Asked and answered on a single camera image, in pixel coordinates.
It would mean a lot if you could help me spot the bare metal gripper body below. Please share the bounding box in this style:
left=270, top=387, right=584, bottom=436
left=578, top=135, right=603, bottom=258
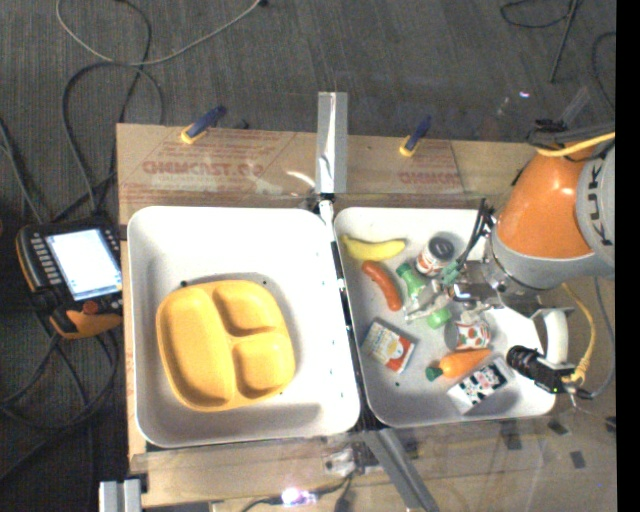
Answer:
left=449, top=263, right=509, bottom=315

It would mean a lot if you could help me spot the green bottle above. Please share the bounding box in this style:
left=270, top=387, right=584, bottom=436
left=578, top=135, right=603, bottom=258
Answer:
left=395, top=261, right=453, bottom=330

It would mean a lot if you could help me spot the red white can dark lid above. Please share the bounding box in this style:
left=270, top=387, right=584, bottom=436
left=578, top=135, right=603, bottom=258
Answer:
left=415, top=235, right=454, bottom=278

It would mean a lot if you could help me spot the red sausage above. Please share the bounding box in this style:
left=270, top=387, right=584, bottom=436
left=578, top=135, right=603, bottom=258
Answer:
left=361, top=260, right=404, bottom=313

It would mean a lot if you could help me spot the white can red green print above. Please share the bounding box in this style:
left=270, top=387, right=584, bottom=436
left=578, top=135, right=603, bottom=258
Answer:
left=454, top=318, right=492, bottom=352

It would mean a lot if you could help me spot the white carton red orange print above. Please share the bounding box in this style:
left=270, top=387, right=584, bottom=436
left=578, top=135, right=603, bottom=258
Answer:
left=360, top=320, right=418, bottom=375

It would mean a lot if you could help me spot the orange carrot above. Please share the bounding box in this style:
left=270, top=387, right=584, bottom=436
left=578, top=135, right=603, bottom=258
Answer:
left=424, top=347, right=494, bottom=383

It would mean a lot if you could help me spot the yellow banana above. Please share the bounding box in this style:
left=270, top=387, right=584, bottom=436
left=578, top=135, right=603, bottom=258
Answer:
left=341, top=234, right=408, bottom=262

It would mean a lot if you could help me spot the black and white carton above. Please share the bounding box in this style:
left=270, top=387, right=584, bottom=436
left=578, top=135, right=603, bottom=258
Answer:
left=445, top=357, right=517, bottom=416

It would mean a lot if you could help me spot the white plastic tray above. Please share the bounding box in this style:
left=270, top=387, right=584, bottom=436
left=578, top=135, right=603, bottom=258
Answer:
left=126, top=205, right=362, bottom=449
left=332, top=206, right=558, bottom=430

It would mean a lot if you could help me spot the yellow divided plate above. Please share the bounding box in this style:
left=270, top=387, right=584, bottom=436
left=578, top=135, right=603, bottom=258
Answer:
left=154, top=279, right=298, bottom=413

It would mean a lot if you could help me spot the brown cardboard board red print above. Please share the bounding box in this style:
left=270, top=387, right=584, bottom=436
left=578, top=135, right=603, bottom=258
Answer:
left=115, top=122, right=617, bottom=507

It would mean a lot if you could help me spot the black cylinder on white bracket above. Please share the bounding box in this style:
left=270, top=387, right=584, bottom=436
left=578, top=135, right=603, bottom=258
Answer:
left=505, top=306, right=577, bottom=396

